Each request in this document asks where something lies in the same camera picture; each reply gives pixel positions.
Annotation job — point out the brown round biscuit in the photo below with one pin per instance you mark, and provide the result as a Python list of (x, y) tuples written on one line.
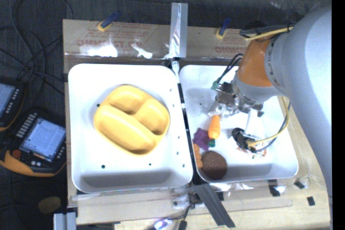
[(214, 165)]

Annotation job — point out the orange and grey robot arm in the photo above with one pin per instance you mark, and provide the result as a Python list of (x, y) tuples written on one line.
[(302, 67)]

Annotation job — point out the white plastic tray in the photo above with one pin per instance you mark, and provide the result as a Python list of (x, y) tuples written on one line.
[(272, 148), (86, 115)]

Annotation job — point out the brown cardboard board red print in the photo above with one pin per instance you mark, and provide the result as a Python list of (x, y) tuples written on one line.
[(81, 37)]

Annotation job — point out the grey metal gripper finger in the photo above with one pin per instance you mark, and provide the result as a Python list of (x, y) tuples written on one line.
[(213, 110), (228, 112)]

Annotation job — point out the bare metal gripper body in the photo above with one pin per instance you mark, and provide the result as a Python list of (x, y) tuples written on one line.
[(229, 97)]

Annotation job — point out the black cylinder on white bracket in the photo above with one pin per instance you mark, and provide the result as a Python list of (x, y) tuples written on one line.
[(240, 137)]

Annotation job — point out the olive yellow oval object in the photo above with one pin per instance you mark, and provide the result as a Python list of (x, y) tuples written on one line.
[(49, 205)]

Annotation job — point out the orange carrot with green top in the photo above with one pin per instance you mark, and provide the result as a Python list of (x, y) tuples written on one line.
[(214, 126)]

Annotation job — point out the purple grapes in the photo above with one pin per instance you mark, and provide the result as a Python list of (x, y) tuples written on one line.
[(200, 138)]

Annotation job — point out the yellow divided plate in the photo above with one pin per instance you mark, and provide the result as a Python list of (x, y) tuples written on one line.
[(126, 126)]

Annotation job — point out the orange sausage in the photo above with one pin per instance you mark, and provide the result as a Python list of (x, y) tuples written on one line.
[(198, 156)]

